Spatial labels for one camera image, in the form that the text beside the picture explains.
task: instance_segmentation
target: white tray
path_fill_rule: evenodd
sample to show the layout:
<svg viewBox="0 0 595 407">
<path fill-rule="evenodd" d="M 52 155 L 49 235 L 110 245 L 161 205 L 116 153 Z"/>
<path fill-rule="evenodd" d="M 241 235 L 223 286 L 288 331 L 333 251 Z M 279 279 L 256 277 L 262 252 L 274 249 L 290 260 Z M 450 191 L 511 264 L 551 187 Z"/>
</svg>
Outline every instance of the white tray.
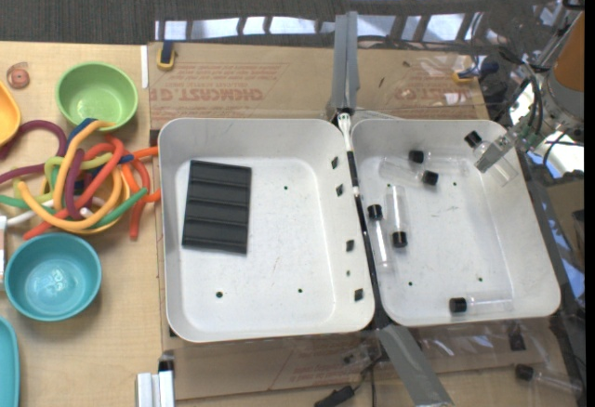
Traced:
<svg viewBox="0 0 595 407">
<path fill-rule="evenodd" d="M 181 245 L 191 160 L 252 168 L 246 255 Z M 364 240 L 334 126 L 177 119 L 161 130 L 159 161 L 166 311 L 177 335 L 195 343 L 319 335 L 371 321 Z"/>
<path fill-rule="evenodd" d="M 490 121 L 364 120 L 352 129 L 364 207 L 384 205 L 388 180 L 378 173 L 384 157 L 407 158 L 410 150 L 457 158 L 436 168 L 438 184 L 404 185 L 409 209 L 409 244 L 391 249 L 392 269 L 378 271 L 382 305 L 405 326 L 547 316 L 560 304 L 547 247 L 514 151 L 507 160 L 518 171 L 504 187 L 474 166 L 464 137 L 476 130 L 484 140 L 504 133 Z M 375 259 L 376 239 L 371 237 Z M 453 315 L 451 297 L 509 295 L 481 313 Z"/>
</svg>

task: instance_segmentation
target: brown round object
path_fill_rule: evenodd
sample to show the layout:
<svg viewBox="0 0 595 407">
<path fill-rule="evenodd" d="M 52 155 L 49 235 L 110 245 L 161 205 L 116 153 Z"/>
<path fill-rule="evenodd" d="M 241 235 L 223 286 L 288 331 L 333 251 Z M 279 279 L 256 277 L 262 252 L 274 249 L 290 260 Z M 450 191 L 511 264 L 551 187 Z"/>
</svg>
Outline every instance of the brown round object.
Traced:
<svg viewBox="0 0 595 407">
<path fill-rule="evenodd" d="M 25 69 L 14 69 L 8 75 L 10 86 L 16 89 L 24 88 L 29 84 L 29 74 Z"/>
</svg>

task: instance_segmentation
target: teal bowl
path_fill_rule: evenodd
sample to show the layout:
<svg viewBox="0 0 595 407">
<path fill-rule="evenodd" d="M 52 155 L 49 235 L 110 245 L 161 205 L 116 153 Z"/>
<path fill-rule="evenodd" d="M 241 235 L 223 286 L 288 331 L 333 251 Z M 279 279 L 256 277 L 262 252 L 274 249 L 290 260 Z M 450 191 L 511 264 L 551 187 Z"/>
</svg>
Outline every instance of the teal bowl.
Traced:
<svg viewBox="0 0 595 407">
<path fill-rule="evenodd" d="M 93 247 L 70 233 L 55 232 L 21 245 L 8 260 L 5 289 L 12 306 L 41 322 L 57 322 L 89 306 L 101 285 Z"/>
<path fill-rule="evenodd" d="M 137 112 L 139 93 L 128 75 L 109 63 L 89 61 L 66 71 L 56 85 L 62 115 L 79 125 L 86 118 L 114 123 L 101 132 L 125 125 Z"/>
</svg>

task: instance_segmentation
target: wooden table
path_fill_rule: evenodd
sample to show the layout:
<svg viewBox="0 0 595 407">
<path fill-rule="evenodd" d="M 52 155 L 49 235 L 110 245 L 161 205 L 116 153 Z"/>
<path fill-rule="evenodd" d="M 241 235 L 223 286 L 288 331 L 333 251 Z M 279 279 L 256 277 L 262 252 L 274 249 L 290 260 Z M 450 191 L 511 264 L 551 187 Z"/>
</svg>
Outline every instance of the wooden table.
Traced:
<svg viewBox="0 0 595 407">
<path fill-rule="evenodd" d="M 125 71 L 139 89 L 139 111 L 134 121 L 118 131 L 126 147 L 149 145 L 149 92 L 141 84 L 140 46 L 98 46 L 46 43 L 0 43 L 0 70 L 27 61 L 31 83 L 12 90 L 22 121 L 44 119 L 70 131 L 54 102 L 54 87 L 64 71 L 78 62 L 102 60 Z M 44 131 L 21 140 L 9 158 L 0 162 L 0 173 L 14 166 L 37 164 L 54 154 L 56 142 Z M 28 178 L 32 187 L 37 179 Z M 9 194 L 10 184 L 0 187 Z M 36 322 L 20 315 L 0 292 L 0 315 L 13 325 L 20 348 L 22 407 L 131 407 L 135 405 L 138 373 L 155 372 L 162 354 L 159 306 L 158 257 L 155 213 L 145 209 L 136 241 L 127 233 L 127 217 L 112 229 L 88 237 L 97 249 L 103 281 L 97 299 L 80 315 L 64 322 Z M 11 229 L 8 253 L 22 243 L 27 227 Z M 562 354 L 543 321 L 544 349 L 551 365 L 563 369 Z M 440 374 L 457 406 L 564 406 L 572 398 L 549 389 L 519 384 L 509 367 Z M 181 402 L 196 406 L 310 406 L 330 392 L 330 387 L 271 392 Z M 378 406 L 411 405 L 399 380 L 377 381 Z M 370 405 L 370 385 L 365 383 L 351 404 Z"/>
</svg>

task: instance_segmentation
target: yellow clip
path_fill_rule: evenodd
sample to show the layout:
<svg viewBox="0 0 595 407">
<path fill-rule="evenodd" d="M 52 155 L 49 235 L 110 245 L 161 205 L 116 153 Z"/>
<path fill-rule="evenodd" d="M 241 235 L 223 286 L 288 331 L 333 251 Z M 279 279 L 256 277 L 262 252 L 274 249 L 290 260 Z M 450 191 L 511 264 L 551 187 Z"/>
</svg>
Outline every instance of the yellow clip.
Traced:
<svg viewBox="0 0 595 407">
<path fill-rule="evenodd" d="M 176 52 L 174 52 L 173 50 L 171 51 L 171 56 L 169 58 L 169 61 L 161 61 L 162 52 L 163 52 L 163 48 L 160 48 L 159 52 L 157 52 L 157 67 L 159 67 L 161 70 L 167 72 L 174 68 L 174 57 L 176 56 Z"/>
<path fill-rule="evenodd" d="M 453 74 L 451 76 L 453 77 L 453 81 L 457 85 L 470 84 L 473 81 L 473 78 L 475 78 L 475 76 L 468 76 L 466 78 L 461 78 L 458 76 L 458 72 L 453 72 Z"/>
</svg>

